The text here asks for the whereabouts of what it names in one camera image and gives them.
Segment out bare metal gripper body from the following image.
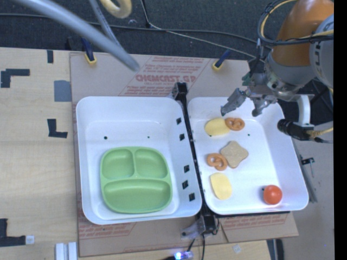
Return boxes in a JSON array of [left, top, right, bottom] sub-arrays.
[[245, 63, 306, 102]]

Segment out orange pretzel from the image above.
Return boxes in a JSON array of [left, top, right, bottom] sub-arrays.
[[206, 153, 228, 172], [224, 117, 246, 132]]

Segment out yellow potato chip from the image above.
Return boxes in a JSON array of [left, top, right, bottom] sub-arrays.
[[210, 172, 233, 201], [204, 118, 231, 138]]

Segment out tan bread slice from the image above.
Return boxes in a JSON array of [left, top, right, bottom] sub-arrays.
[[220, 140, 249, 169]]

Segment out thin black rod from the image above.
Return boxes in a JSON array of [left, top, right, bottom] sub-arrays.
[[178, 96, 211, 219]]

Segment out white plastic tray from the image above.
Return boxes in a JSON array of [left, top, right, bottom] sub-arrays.
[[75, 96, 203, 225], [187, 96, 310, 216]]

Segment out orange tomato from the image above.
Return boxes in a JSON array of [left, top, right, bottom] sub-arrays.
[[262, 184, 283, 205]]

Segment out brown cardboard board red print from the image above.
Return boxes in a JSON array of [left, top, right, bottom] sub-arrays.
[[69, 52, 300, 257]]

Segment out green divided plate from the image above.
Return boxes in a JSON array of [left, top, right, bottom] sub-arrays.
[[99, 146, 174, 215]]

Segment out black cylinder on white bracket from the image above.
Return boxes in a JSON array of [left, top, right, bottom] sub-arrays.
[[277, 95, 315, 141]]

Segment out black block with wires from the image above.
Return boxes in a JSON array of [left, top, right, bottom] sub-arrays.
[[172, 82, 189, 101], [195, 212, 220, 235]]

